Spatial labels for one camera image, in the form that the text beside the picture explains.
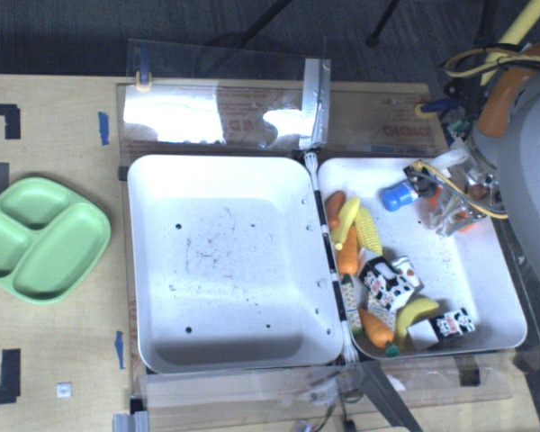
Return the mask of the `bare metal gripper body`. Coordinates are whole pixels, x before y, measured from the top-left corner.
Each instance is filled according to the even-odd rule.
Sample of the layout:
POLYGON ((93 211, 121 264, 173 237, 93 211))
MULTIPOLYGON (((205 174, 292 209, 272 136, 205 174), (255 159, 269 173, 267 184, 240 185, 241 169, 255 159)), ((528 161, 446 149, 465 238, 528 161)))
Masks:
POLYGON ((463 166, 463 172, 463 193, 469 213, 473 217, 506 217, 507 210, 496 176, 469 165, 463 166))

